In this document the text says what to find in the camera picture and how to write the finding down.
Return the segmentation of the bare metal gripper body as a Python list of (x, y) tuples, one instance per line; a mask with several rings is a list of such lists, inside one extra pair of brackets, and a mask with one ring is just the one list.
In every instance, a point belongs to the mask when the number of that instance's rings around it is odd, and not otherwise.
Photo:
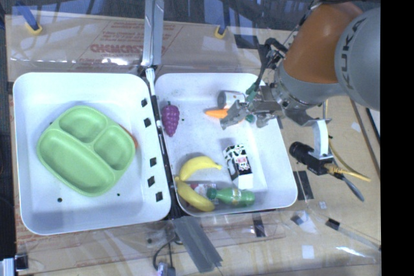
[(281, 87), (260, 85), (253, 91), (254, 96), (248, 103), (248, 110), (262, 117), (287, 117), (291, 104), (291, 95)]

